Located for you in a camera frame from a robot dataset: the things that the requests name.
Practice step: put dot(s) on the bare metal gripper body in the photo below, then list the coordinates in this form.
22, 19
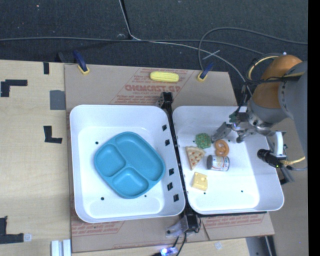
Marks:
252, 125

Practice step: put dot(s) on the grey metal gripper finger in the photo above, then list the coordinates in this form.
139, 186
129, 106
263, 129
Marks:
241, 137
221, 132

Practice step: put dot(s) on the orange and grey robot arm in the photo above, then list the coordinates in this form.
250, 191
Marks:
272, 82

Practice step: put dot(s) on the orange pretzel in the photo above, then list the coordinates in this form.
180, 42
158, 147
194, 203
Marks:
222, 148

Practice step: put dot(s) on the green broccoli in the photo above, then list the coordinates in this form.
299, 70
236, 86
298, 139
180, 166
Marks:
203, 140

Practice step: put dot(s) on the small white can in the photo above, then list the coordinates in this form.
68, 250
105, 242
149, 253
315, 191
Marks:
220, 163

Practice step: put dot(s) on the pizza slice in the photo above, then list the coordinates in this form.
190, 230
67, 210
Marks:
194, 156

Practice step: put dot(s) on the thin black rod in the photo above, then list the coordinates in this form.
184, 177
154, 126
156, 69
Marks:
178, 155

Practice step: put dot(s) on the yellow cheese wedge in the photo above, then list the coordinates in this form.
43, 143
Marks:
200, 181

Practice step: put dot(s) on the white plastic tray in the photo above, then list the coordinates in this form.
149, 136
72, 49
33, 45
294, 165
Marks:
90, 202
237, 195

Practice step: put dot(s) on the yellow corn cob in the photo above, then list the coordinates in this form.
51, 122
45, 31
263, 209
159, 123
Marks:
164, 76

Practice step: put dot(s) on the blue divided plate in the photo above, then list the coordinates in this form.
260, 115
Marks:
135, 155

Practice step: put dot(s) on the brown cardboard board red print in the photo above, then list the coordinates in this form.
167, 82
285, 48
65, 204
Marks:
105, 82

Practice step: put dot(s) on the black cylinder on white bracket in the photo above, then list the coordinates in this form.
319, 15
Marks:
268, 155

